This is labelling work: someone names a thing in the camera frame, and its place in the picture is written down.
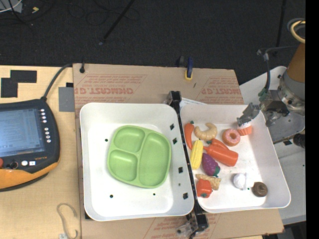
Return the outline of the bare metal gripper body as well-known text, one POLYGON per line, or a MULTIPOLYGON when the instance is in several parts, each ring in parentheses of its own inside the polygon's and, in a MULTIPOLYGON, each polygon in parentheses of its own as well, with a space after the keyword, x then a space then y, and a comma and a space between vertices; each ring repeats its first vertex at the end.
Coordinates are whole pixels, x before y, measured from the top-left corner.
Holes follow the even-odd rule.
POLYGON ((266 126, 275 125, 280 118, 290 115, 305 117, 305 101, 288 87, 278 86, 276 90, 263 88, 259 93, 260 110, 265 115, 266 126))

